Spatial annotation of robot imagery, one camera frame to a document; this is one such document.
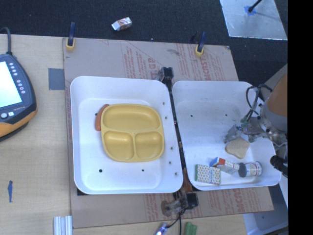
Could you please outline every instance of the wooden table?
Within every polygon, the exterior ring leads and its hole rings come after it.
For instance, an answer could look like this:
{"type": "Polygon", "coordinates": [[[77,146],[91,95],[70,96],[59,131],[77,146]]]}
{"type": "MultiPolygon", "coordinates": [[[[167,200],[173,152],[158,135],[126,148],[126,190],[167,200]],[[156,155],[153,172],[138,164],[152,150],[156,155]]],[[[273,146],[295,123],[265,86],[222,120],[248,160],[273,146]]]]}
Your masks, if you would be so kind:
{"type": "MultiPolygon", "coordinates": [[[[51,235],[53,218],[71,215],[65,91],[49,90],[48,69],[63,69],[62,37],[12,35],[12,52],[27,71],[38,101],[28,126],[0,142],[0,234],[51,235]],[[13,182],[12,202],[8,185],[13,182]]],[[[7,36],[0,35],[0,53],[7,36]]],[[[197,235],[245,235],[243,216],[182,220],[197,235]]],[[[149,235],[160,222],[73,229],[74,235],[149,235]]],[[[167,235],[179,234],[179,223],[167,235]]]]}

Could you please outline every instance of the yellow plate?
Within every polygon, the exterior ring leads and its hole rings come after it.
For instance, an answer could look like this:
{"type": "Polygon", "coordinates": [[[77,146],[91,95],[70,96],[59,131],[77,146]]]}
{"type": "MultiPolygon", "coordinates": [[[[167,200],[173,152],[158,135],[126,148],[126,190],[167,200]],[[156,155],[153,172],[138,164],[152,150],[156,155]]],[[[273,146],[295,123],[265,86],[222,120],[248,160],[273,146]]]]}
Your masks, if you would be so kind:
{"type": "Polygon", "coordinates": [[[116,161],[151,161],[164,151],[161,118],[147,105],[107,106],[101,115],[101,138],[105,152],[116,161]]]}

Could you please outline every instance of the device screen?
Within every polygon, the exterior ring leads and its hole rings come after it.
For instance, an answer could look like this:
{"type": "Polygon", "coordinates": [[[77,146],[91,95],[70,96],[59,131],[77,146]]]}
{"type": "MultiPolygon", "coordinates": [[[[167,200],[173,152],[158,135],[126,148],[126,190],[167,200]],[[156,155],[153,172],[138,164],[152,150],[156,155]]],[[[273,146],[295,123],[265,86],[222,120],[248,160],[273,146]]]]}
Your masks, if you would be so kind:
{"type": "Polygon", "coordinates": [[[22,99],[6,62],[0,62],[0,108],[21,102],[22,99]]]}

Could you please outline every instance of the control button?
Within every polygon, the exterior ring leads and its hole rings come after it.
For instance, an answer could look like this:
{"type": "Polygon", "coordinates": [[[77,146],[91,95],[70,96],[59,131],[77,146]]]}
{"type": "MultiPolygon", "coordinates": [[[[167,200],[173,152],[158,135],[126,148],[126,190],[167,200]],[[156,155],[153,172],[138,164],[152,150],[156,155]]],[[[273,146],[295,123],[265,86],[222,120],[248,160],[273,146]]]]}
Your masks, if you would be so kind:
{"type": "Polygon", "coordinates": [[[8,117],[8,114],[7,114],[7,113],[1,113],[0,117],[1,117],[1,118],[7,118],[7,117],[8,117]]]}

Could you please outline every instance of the dark floor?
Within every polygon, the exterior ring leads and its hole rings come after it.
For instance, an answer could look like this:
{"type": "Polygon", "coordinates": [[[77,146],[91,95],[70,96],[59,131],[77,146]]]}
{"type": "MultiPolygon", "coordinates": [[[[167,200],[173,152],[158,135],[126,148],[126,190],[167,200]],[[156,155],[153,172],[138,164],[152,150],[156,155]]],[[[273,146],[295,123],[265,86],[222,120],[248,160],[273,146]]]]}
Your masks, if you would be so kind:
{"type": "MultiPolygon", "coordinates": [[[[288,36],[288,0],[274,0],[288,36]]],[[[229,46],[240,81],[259,85],[288,62],[288,41],[229,37],[220,0],[0,0],[0,27],[12,34],[188,43],[205,31],[206,44],[229,46]],[[123,17],[131,28],[115,32],[123,17]]]]}

